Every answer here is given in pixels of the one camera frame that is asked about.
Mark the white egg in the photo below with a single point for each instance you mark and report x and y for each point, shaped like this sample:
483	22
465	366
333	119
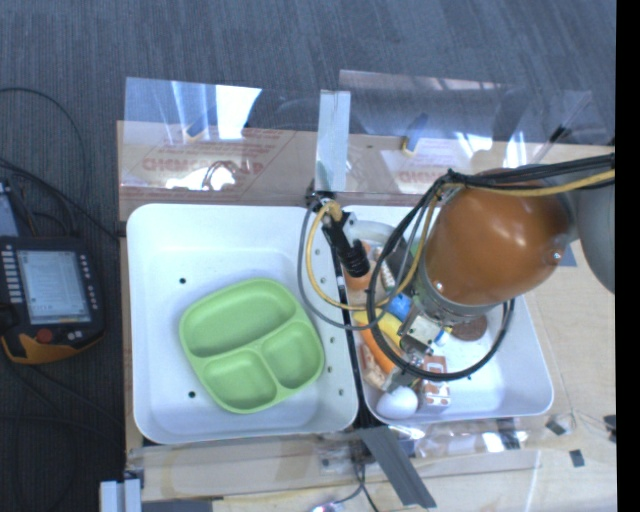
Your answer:
397	403

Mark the beige bread slice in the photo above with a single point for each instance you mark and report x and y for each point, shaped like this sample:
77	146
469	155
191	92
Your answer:
372	370

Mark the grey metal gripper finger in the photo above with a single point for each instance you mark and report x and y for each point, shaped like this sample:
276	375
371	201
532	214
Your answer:
399	381

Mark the brown round biscuit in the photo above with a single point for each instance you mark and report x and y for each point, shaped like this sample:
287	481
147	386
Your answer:
472	330

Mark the orange round fruit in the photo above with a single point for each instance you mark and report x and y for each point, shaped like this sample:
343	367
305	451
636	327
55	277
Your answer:
356	282

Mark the orange carrot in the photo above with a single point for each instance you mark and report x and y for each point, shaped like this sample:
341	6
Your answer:
376	350

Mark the white plastic tray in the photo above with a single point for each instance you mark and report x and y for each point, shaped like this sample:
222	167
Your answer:
515	370
165	250

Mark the blue can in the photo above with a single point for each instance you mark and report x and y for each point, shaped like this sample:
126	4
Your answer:
400	306

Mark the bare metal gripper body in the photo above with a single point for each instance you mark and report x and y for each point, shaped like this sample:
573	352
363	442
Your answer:
419	334

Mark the green divided plate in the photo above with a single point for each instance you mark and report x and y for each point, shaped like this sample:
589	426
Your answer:
250	345

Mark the brown cardboard board red print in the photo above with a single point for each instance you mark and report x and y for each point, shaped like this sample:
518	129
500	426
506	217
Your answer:
280	165

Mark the black cylinder on white bracket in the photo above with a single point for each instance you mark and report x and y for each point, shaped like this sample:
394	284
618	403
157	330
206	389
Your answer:
355	259

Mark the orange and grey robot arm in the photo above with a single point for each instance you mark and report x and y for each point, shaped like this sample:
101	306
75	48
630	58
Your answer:
490	245

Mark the white and orange carton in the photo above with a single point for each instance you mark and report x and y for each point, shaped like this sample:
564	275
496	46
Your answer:
436	392

